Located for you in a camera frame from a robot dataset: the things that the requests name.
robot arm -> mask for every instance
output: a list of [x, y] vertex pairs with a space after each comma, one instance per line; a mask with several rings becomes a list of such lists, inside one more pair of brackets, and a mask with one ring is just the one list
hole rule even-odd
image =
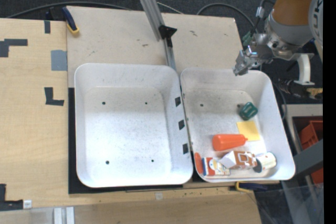
[[[258, 20], [263, 17], [263, 13], [261, 4], [256, 15]], [[293, 82], [305, 90], [314, 85], [310, 81], [309, 61], [314, 54], [298, 53], [298, 50], [313, 38], [323, 47], [323, 0], [277, 0], [265, 21], [264, 32], [251, 32], [243, 38], [247, 48], [239, 52], [234, 74], [244, 75], [251, 68], [271, 63], [274, 58], [296, 60], [300, 76]], [[282, 89], [293, 93], [288, 87]]]

yellow sticky note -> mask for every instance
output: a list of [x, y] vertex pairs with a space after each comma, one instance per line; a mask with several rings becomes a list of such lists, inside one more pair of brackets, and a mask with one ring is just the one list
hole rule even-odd
[[240, 134], [243, 134], [248, 141], [260, 140], [260, 135], [254, 121], [237, 122], [237, 127]]

orange bottle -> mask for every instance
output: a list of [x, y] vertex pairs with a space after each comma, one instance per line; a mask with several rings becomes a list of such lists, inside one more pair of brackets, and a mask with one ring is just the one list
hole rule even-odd
[[243, 146], [247, 140], [242, 134], [215, 134], [212, 138], [212, 146], [215, 151], [224, 151]]

white tray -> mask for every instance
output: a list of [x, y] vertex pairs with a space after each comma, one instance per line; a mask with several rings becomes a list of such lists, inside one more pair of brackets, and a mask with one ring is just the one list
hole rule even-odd
[[174, 185], [193, 173], [177, 73], [87, 63], [75, 72], [77, 175], [92, 188]]
[[235, 150], [251, 151], [255, 155], [272, 152], [277, 166], [262, 173], [253, 169], [231, 170], [221, 178], [200, 176], [208, 182], [243, 180], [287, 180], [295, 173], [295, 164], [285, 129], [278, 110], [272, 82], [263, 72], [249, 71], [235, 76], [231, 69], [188, 68], [181, 74], [181, 86], [187, 125], [193, 152], [201, 157], [222, 157], [212, 147], [214, 134], [238, 134], [238, 104], [252, 102], [258, 114], [251, 120], [256, 123], [260, 141], [248, 141]]

white can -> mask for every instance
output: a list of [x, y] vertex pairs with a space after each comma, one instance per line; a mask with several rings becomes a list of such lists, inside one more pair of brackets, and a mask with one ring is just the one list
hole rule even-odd
[[257, 166], [254, 167], [253, 170], [257, 173], [261, 173], [277, 165], [277, 159], [271, 152], [260, 154], [256, 156], [256, 159], [257, 159]]

